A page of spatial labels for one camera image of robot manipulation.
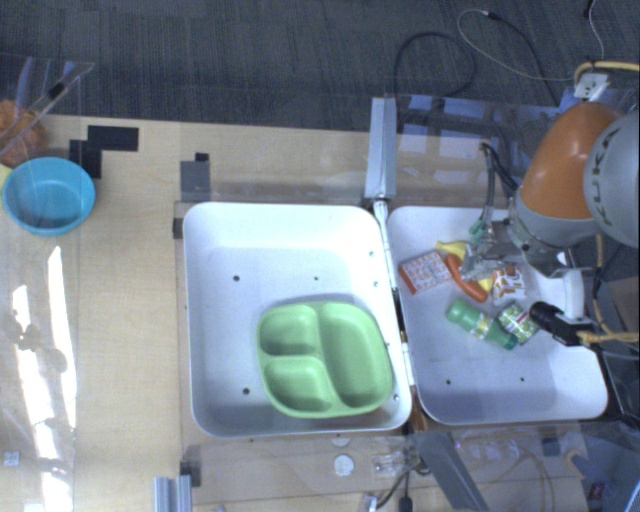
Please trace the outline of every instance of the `blue bowl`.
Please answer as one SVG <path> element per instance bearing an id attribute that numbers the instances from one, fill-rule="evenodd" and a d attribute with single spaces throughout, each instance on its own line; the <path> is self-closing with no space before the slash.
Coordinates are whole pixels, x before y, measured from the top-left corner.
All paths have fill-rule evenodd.
<path id="1" fill-rule="evenodd" d="M 7 177 L 2 202 L 21 227 L 40 236 L 71 231 L 87 218 L 96 190 L 87 172 L 63 158 L 28 160 Z"/>

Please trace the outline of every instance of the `green bottle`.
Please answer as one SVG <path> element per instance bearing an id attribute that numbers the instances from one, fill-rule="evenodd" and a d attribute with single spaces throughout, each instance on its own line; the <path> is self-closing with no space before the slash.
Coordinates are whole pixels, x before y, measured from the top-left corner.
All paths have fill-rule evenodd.
<path id="1" fill-rule="evenodd" d="M 495 319 L 485 315 L 473 306 L 469 306 L 462 299 L 454 300 L 449 306 L 447 320 L 458 324 L 476 338 L 497 341 L 507 350 L 511 350 L 518 344 L 518 338 L 503 331 Z"/>

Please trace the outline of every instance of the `green plate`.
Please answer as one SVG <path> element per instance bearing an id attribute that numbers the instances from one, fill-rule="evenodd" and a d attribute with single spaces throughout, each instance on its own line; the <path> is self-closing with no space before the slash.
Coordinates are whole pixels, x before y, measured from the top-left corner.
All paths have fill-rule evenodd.
<path id="1" fill-rule="evenodd" d="M 260 373 L 271 403 L 297 418 L 377 409 L 393 386 L 374 318 L 346 302 L 278 306 L 258 324 Z"/>

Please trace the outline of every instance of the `candy wrapper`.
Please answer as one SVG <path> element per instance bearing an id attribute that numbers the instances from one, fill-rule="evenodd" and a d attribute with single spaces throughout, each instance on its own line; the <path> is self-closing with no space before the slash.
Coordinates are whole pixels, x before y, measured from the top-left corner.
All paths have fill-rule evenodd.
<path id="1" fill-rule="evenodd" d="M 400 265 L 400 277 L 411 295 L 449 281 L 451 274 L 440 255 L 433 251 Z"/>
<path id="2" fill-rule="evenodd" d="M 515 265 L 507 265 L 493 271 L 493 303 L 501 306 L 507 302 L 524 299 L 526 290 L 522 271 Z"/>

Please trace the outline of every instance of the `orange sausage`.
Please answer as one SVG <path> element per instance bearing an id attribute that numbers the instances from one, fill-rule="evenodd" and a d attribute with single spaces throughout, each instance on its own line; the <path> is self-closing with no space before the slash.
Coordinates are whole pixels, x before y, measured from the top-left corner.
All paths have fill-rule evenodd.
<path id="1" fill-rule="evenodd" d="M 447 254 L 444 259 L 444 263 L 451 272 L 451 276 L 456 284 L 466 293 L 469 297 L 477 302 L 484 302 L 489 297 L 489 294 L 485 292 L 477 281 L 464 281 L 460 276 L 460 267 L 462 261 L 455 254 Z"/>

